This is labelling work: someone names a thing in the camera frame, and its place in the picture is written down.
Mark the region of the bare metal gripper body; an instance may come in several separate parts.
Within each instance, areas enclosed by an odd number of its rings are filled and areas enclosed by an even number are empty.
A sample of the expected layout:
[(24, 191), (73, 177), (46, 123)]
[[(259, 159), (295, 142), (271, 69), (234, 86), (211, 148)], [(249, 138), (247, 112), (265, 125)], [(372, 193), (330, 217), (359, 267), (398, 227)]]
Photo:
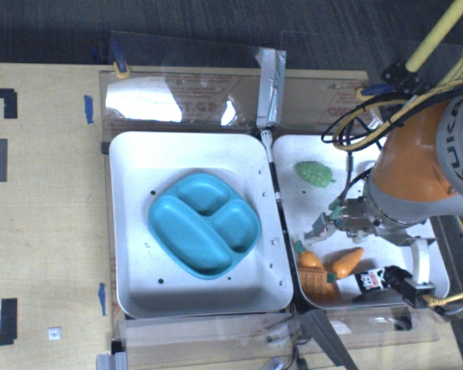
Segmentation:
[(375, 234), (376, 220), (367, 213), (367, 202), (364, 197), (346, 199), (335, 220), (337, 230), (344, 232), (352, 241), (365, 241)]

